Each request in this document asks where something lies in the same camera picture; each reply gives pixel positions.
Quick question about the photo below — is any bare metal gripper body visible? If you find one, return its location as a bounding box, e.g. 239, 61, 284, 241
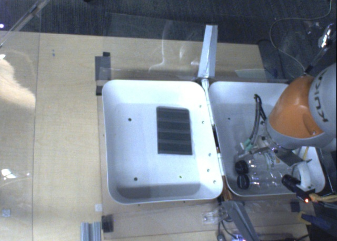
252, 134, 288, 157

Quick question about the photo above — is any clear plastic bottle black cap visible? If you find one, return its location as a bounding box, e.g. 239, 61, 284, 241
236, 170, 285, 190
234, 152, 282, 175

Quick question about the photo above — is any white plastic tray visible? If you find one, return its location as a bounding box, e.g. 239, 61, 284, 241
209, 81, 326, 197
102, 79, 224, 205

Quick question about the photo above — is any dark grey striped flat rectangle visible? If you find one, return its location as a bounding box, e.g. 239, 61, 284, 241
156, 106, 193, 156

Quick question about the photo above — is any black cylinder on white bracket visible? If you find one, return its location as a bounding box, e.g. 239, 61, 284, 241
281, 161, 316, 204

